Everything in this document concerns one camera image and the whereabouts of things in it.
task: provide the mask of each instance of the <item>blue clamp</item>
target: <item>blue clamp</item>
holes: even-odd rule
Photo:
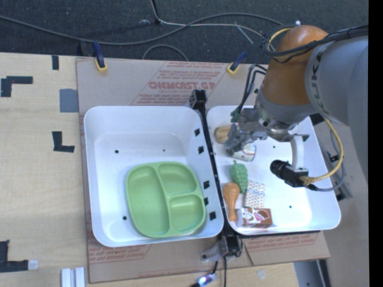
[[[237,72],[238,70],[238,66],[239,64],[247,57],[247,52],[246,51],[243,51],[238,57],[237,59],[232,62],[228,67],[227,67],[227,72],[229,74],[235,74],[235,72]]]
[[[104,61],[104,55],[102,54],[101,46],[97,41],[92,42],[94,53],[93,55],[96,57],[95,63],[98,71],[104,72],[108,69],[108,65],[106,61]]]

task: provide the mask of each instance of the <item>green plate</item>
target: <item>green plate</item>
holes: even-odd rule
[[[136,166],[127,174],[125,186],[133,224],[145,236],[179,236],[205,221],[200,185],[185,164],[166,161]]]

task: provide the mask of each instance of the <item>green toy vegetable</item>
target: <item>green toy vegetable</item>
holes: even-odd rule
[[[244,164],[237,164],[237,161],[234,161],[234,164],[229,169],[230,177],[232,181],[237,183],[241,194],[246,193],[247,190],[247,169]]]

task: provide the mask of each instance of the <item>wooden table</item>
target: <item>wooden table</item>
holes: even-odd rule
[[[8,260],[36,259],[37,270],[0,273],[0,286],[60,286],[60,270],[84,267],[86,222],[77,112],[60,112],[59,90],[77,89],[75,57],[0,54],[0,78],[33,76],[0,97],[0,241],[10,240]],[[74,152],[55,152],[52,132]],[[262,270],[266,276],[259,275]],[[220,279],[209,286],[223,286]],[[190,286],[206,273],[97,283],[97,286]],[[294,286],[293,263],[227,271],[227,286]]]

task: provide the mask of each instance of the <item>white tray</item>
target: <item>white tray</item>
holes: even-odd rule
[[[230,125],[230,113],[236,106],[216,106],[207,114],[209,134],[212,140],[215,163],[221,186],[231,181],[229,167],[233,164],[232,157],[227,155],[223,144],[214,137],[217,127]],[[309,176],[320,176],[327,173],[317,137],[310,118],[303,120],[291,133],[309,135],[304,142],[304,166],[309,170]],[[306,188],[293,188],[283,180],[277,178],[270,171],[270,164],[274,160],[292,161],[290,143],[279,143],[267,138],[257,140],[256,156],[253,161],[237,160],[245,164],[248,178],[265,184],[264,207],[272,212],[273,226],[269,228],[242,228],[236,222],[230,222],[234,230],[243,235],[295,233],[317,230],[329,230],[338,226],[341,220],[338,201],[334,191],[311,191]],[[320,188],[331,187],[329,178],[315,183]],[[235,208],[243,206],[244,195],[240,194]]]
[[[184,106],[97,106],[85,114],[84,132],[92,228],[101,244],[120,247],[200,239],[222,230],[221,204],[197,112]],[[196,174],[208,200],[206,220],[196,231],[159,239],[136,231],[125,177],[131,168],[157,161],[177,161]]]

